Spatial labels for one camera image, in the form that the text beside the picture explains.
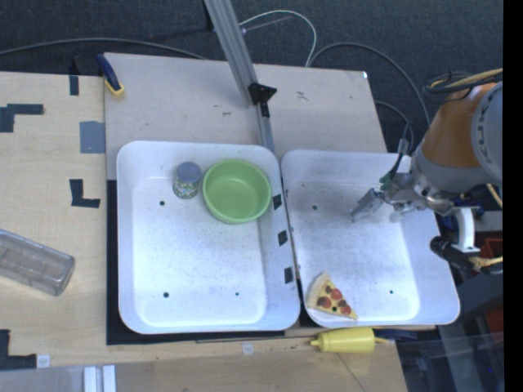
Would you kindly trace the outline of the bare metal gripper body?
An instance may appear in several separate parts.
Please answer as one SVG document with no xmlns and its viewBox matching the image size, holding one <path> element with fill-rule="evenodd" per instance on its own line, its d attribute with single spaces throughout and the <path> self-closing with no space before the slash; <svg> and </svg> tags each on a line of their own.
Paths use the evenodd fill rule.
<svg viewBox="0 0 523 392">
<path fill-rule="evenodd" d="M 429 209 L 442 216 L 454 209 L 453 195 L 440 190 L 423 175 L 410 172 L 387 173 L 382 177 L 383 201 L 409 212 Z"/>
</svg>

